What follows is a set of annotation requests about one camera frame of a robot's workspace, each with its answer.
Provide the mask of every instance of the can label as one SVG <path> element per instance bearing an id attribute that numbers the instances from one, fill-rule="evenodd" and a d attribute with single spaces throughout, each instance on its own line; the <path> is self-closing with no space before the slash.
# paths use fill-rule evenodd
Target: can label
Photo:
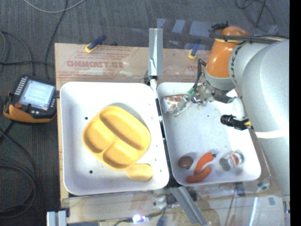
<path id="1" fill-rule="evenodd" d="M 238 152 L 230 153 L 225 157 L 225 160 L 227 161 L 227 164 L 230 166 L 230 168 L 234 168 L 243 162 L 243 158 Z"/>

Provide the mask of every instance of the carrot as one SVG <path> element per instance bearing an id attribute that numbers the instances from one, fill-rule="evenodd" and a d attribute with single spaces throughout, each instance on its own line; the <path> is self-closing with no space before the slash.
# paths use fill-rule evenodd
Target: carrot
<path id="1" fill-rule="evenodd" d="M 212 153 L 204 154 L 198 161 L 197 166 L 194 170 L 194 174 L 195 175 L 198 174 L 199 171 L 202 169 L 202 167 L 205 165 L 205 163 L 212 161 L 215 157 L 216 157 L 216 154 L 212 154 Z"/>
<path id="2" fill-rule="evenodd" d="M 204 170 L 202 170 L 200 173 L 196 174 L 196 175 L 192 175 L 192 176 L 187 176 L 186 180 L 189 183 L 197 183 L 200 182 L 202 180 L 204 180 L 210 173 L 211 173 L 212 169 L 209 166 L 206 166 Z"/>

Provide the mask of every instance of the blue clamp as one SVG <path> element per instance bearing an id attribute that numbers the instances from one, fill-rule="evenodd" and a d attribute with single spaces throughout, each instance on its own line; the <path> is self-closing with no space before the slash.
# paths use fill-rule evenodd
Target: blue clamp
<path id="1" fill-rule="evenodd" d="M 201 43 L 201 39 L 197 39 L 197 41 L 195 42 L 195 44 L 193 46 L 193 49 L 189 51 L 189 55 L 188 55 L 189 58 L 191 58 L 191 59 L 196 58 L 197 50 L 198 50 L 200 43 Z"/>
<path id="2" fill-rule="evenodd" d="M 91 53 L 94 49 L 96 49 L 96 46 L 98 44 L 102 44 L 102 42 L 105 41 L 106 38 L 107 36 L 105 36 L 104 34 L 99 36 L 92 43 L 89 43 L 87 46 L 85 46 L 85 51 Z"/>

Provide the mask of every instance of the screen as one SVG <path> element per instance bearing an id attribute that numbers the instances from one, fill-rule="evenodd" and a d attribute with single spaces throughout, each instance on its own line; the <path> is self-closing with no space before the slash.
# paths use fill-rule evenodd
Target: screen
<path id="1" fill-rule="evenodd" d="M 23 105 L 31 104 L 35 108 L 47 110 L 54 90 L 55 86 L 53 85 L 28 80 L 19 102 Z"/>

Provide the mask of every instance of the white tray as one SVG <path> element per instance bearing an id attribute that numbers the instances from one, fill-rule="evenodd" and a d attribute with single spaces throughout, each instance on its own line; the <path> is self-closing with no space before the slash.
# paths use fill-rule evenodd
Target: white tray
<path id="1" fill-rule="evenodd" d="M 162 83 L 158 86 L 159 101 L 165 96 L 187 94 L 192 86 L 193 83 Z M 234 97 L 236 92 L 230 91 L 228 95 Z M 237 111 L 233 103 L 214 101 L 202 110 L 197 110 L 196 104 L 192 104 L 177 117 L 162 114 L 172 173 L 178 183 L 183 186 L 208 185 L 256 180 L 260 176 L 261 167 L 249 131 L 240 131 L 220 122 L 223 114 L 237 113 L 241 114 L 241 111 Z M 219 159 L 237 149 L 243 153 L 245 161 L 230 171 L 224 171 L 219 165 Z M 193 175 L 198 160 L 207 152 L 217 154 L 208 164 L 212 172 L 202 182 L 187 183 L 186 177 Z M 178 166 L 179 158 L 184 155 L 194 159 L 189 170 Z"/>
<path id="2" fill-rule="evenodd" d="M 74 195 L 155 190 L 166 186 L 168 166 L 153 91 L 141 83 L 69 82 L 61 88 L 63 181 Z M 149 129 L 151 144 L 137 163 L 148 163 L 153 177 L 131 181 L 125 171 L 103 165 L 83 145 L 84 127 L 101 109 L 119 105 Z"/>

